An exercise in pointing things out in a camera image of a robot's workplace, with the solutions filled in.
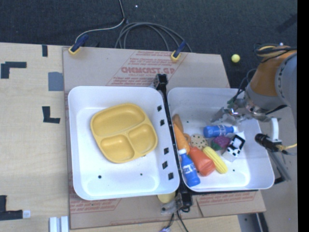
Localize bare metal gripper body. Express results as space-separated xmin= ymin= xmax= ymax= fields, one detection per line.
xmin=226 ymin=98 xmax=269 ymax=123

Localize blue bottle white cap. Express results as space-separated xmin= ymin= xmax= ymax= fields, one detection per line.
xmin=178 ymin=148 xmax=201 ymax=188
xmin=203 ymin=124 xmax=239 ymax=139

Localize purple grapes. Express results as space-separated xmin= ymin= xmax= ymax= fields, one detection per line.
xmin=211 ymin=135 xmax=231 ymax=151

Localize beige dotted biscuit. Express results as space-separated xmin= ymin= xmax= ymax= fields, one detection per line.
xmin=189 ymin=134 xmax=209 ymax=150

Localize light orange sausage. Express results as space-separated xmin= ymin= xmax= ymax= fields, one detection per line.
xmin=171 ymin=114 xmax=184 ymax=133

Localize yellow corn cob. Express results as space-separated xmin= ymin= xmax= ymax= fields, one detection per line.
xmin=202 ymin=145 xmax=229 ymax=174

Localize orange carrot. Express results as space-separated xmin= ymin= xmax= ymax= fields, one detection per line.
xmin=172 ymin=123 xmax=191 ymax=155

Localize orange bottle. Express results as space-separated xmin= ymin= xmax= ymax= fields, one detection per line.
xmin=188 ymin=145 xmax=216 ymax=177

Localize white plastic tray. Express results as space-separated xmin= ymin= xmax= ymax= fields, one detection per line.
xmin=167 ymin=87 xmax=276 ymax=193
xmin=67 ymin=85 xmax=181 ymax=201

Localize thin black rod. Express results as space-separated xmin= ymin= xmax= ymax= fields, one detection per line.
xmin=158 ymin=81 xmax=187 ymax=196

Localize yellow divided plate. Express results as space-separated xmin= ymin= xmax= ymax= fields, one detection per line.
xmin=90 ymin=102 xmax=159 ymax=164

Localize brown cardboard board red print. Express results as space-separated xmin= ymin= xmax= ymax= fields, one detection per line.
xmin=62 ymin=46 xmax=267 ymax=230

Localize black cylinder on white bracket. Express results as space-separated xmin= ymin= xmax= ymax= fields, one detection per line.
xmin=254 ymin=117 xmax=283 ymax=153

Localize black block with thin wires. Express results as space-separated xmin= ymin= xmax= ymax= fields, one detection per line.
xmin=155 ymin=73 xmax=169 ymax=91
xmin=180 ymin=191 xmax=194 ymax=208

